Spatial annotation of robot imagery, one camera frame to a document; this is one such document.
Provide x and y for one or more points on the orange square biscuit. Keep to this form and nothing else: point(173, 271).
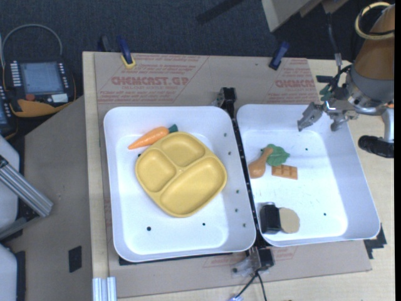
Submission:
point(284, 172)

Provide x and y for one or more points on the green lettuce leaf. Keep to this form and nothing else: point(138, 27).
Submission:
point(279, 157)

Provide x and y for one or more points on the tan round biscuit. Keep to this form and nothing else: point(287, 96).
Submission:
point(289, 220)

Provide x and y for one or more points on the yellow divided plate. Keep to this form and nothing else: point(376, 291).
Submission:
point(188, 183)

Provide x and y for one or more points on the black can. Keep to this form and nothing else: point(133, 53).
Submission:
point(269, 219)

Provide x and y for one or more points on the white plastic tray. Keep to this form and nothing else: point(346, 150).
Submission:
point(316, 193)
point(175, 234)

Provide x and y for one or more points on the thin black and white rod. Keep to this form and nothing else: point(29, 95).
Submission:
point(243, 165)

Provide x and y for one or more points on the brown chicken drumstick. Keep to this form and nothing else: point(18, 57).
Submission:
point(257, 168)

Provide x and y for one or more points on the orange carrot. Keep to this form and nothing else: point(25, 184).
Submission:
point(150, 137)

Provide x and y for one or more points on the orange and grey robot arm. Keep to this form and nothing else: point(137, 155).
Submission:
point(376, 52)

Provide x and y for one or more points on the black cylinder on white bracket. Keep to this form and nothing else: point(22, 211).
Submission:
point(376, 146)

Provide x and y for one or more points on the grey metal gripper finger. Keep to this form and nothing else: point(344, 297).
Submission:
point(310, 115)
point(338, 124)

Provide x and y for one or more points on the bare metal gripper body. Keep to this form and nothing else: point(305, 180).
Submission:
point(344, 105)

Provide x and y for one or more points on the brown cardboard board, red print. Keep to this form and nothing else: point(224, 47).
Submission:
point(200, 74)

